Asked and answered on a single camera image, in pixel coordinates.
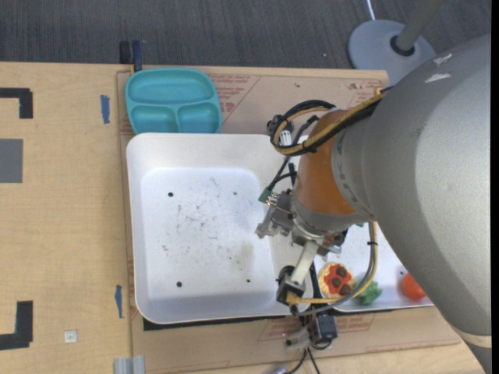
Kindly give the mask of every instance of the red toy tomato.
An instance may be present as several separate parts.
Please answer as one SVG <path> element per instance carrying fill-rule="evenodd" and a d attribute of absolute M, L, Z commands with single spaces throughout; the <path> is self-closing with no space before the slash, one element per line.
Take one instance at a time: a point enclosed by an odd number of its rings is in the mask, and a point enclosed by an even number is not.
<path fill-rule="evenodd" d="M 415 301 L 424 298 L 426 296 L 425 291 L 421 289 L 414 277 L 407 273 L 404 278 L 402 278 L 402 293 L 407 297 Z"/>

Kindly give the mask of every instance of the cardboard box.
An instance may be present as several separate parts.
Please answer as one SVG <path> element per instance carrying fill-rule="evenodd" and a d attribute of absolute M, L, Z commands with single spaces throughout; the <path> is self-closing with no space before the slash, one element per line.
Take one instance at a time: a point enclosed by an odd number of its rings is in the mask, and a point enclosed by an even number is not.
<path fill-rule="evenodd" d="M 388 86 L 386 74 L 378 71 L 198 69 L 208 74 L 217 88 L 223 114 L 221 132 L 225 133 L 265 133 L 267 122 L 275 114 L 284 113 L 301 101 L 319 99 L 350 108 L 372 96 L 375 88 Z M 129 72 L 118 73 L 117 83 L 133 354 L 144 355 L 147 372 L 154 374 L 297 360 L 302 352 L 285 348 L 283 341 L 283 335 L 301 328 L 300 321 L 293 316 L 162 328 L 144 322 L 138 313 L 125 154 L 133 137 L 124 97 L 129 76 Z M 318 358 L 459 342 L 434 307 L 338 316 L 337 324 L 339 337 L 334 347 L 317 351 Z"/>

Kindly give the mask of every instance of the wooden table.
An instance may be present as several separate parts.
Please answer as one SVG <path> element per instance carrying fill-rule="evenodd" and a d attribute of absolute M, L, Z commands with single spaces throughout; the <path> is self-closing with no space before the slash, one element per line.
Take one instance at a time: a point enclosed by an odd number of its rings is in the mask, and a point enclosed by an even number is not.
<path fill-rule="evenodd" d="M 116 98 L 117 72 L 127 71 L 0 62 L 0 87 L 29 88 L 34 106 L 32 118 L 20 118 L 19 100 L 0 98 L 0 139 L 23 144 L 22 182 L 0 183 L 0 345 L 19 332 L 17 302 L 33 303 L 33 339 L 27 348 L 0 350 L 2 373 L 110 373 L 115 358 L 133 355 Z M 323 373 L 482 372 L 463 344 L 322 358 L 318 365 Z M 313 372 L 310 362 L 301 372 Z"/>

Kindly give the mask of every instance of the teal divided plate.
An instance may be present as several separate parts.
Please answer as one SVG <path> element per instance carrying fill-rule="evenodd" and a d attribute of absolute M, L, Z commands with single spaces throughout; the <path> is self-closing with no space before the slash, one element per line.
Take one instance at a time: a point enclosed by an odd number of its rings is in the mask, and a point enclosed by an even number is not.
<path fill-rule="evenodd" d="M 130 76 L 126 110 L 136 134 L 217 133 L 221 109 L 217 91 L 203 72 L 186 68 L 145 69 Z"/>

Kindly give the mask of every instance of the gray carpet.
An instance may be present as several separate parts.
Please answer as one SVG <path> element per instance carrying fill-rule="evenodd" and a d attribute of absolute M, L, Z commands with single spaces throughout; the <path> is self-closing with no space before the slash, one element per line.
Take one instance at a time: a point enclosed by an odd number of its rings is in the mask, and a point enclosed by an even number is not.
<path fill-rule="evenodd" d="M 406 23 L 420 0 L 371 0 Z M 442 52 L 491 32 L 492 0 L 445 0 L 423 36 Z M 0 60 L 118 63 L 142 41 L 159 65 L 351 68 L 349 34 L 366 0 L 0 0 Z"/>

